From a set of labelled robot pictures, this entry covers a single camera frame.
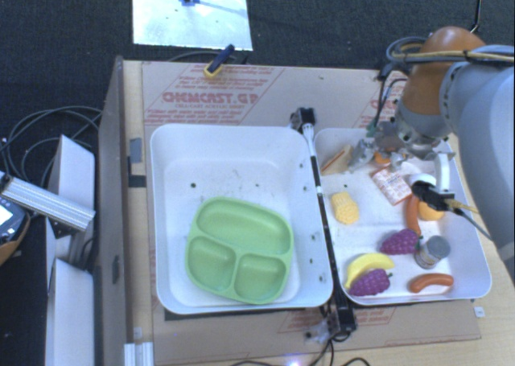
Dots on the yellow round toy food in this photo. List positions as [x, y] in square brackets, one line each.
[430, 215]

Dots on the orange sausage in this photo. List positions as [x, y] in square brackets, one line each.
[430, 282]
[412, 215]

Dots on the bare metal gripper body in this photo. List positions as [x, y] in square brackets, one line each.
[396, 143]

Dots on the green divided plate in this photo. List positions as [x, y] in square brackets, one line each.
[237, 247]

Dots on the small orange toy food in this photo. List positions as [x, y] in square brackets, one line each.
[381, 158]

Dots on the white plastic tray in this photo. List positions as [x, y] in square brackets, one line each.
[241, 155]
[378, 215]

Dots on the brown cardboard board red print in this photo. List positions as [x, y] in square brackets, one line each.
[281, 91]

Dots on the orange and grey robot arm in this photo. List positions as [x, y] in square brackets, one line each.
[475, 115]

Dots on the small grey can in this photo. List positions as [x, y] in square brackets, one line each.
[432, 252]

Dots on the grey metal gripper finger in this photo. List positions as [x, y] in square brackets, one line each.
[368, 147]
[356, 160]

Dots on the purple grapes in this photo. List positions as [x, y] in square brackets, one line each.
[370, 284]
[400, 242]

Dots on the yellow banana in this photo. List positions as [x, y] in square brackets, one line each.
[372, 261]

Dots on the thin black and white rod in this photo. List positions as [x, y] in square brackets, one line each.
[322, 199]

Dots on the yellow corn cob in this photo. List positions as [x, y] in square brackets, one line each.
[345, 207]

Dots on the tan bread slice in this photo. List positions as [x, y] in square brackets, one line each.
[336, 161]

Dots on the orange and white packet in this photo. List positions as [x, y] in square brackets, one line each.
[392, 187]

